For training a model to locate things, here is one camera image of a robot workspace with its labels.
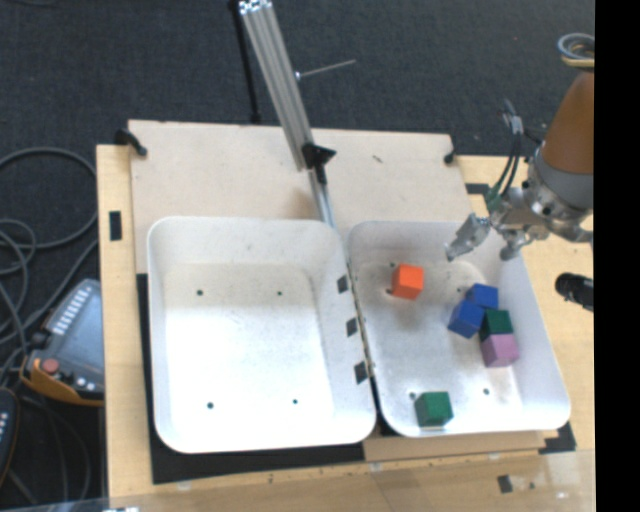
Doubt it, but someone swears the pink cube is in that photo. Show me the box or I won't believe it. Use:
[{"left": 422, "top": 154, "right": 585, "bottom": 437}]
[{"left": 480, "top": 333, "right": 521, "bottom": 369}]

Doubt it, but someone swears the dark green cube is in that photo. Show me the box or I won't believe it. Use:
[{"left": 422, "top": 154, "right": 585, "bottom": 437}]
[
  {"left": 413, "top": 390, "right": 455, "bottom": 429},
  {"left": 478, "top": 308, "right": 515, "bottom": 343}
]

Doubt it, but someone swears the pale wood board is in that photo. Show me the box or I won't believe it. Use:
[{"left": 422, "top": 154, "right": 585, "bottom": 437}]
[{"left": 127, "top": 118, "right": 559, "bottom": 464}]

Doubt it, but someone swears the orange cube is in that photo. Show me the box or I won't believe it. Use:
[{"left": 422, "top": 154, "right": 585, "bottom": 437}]
[{"left": 389, "top": 263, "right": 426, "bottom": 302}]

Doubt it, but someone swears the blue cube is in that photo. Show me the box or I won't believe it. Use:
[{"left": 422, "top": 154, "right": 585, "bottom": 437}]
[
  {"left": 464, "top": 282, "right": 500, "bottom": 311},
  {"left": 446, "top": 298, "right": 486, "bottom": 340}
]

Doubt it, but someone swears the white plastic tray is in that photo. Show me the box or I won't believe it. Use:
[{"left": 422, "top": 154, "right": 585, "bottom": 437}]
[
  {"left": 345, "top": 219, "right": 573, "bottom": 439},
  {"left": 146, "top": 215, "right": 378, "bottom": 455}
]

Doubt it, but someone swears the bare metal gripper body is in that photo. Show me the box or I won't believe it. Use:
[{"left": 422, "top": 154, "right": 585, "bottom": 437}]
[{"left": 488, "top": 181, "right": 595, "bottom": 244}]

